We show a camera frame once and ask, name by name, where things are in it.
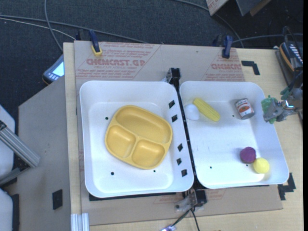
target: soup can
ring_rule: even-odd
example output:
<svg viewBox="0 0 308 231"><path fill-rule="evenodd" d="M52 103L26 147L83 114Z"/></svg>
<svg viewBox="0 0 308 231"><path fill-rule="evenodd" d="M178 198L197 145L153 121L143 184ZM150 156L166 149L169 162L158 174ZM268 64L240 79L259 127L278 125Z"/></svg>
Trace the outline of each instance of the soup can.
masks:
<svg viewBox="0 0 308 231"><path fill-rule="evenodd" d="M247 98L236 101L235 106L242 120L248 119L255 114L254 109L252 108Z"/></svg>

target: yellow plate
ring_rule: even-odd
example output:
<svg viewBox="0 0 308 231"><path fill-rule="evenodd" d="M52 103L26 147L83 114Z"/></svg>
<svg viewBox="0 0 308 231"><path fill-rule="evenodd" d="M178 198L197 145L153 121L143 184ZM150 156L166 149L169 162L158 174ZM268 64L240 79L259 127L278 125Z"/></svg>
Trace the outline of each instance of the yellow plate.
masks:
<svg viewBox="0 0 308 231"><path fill-rule="evenodd" d="M105 136L113 156L143 169L157 167L164 160L171 140L172 128L166 120L134 105L117 110Z"/></svg>

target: yellow ball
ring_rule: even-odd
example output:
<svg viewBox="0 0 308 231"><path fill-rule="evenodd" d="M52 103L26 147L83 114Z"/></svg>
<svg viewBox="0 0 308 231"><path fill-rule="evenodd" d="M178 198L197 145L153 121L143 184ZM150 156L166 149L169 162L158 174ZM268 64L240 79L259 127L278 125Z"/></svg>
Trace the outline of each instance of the yellow ball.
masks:
<svg viewBox="0 0 308 231"><path fill-rule="evenodd" d="M270 164L269 162L263 158L259 157L257 158L253 163L254 169L259 174L265 174L269 171Z"/></svg>

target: electronic device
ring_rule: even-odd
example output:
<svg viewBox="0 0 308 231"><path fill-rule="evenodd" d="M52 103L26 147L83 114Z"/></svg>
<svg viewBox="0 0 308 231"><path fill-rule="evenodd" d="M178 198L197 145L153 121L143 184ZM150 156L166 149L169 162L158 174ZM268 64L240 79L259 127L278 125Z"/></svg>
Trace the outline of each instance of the electronic device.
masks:
<svg viewBox="0 0 308 231"><path fill-rule="evenodd" d="M63 54L58 60L48 68L43 74L44 82L49 85L64 75L64 59Z"/></svg>

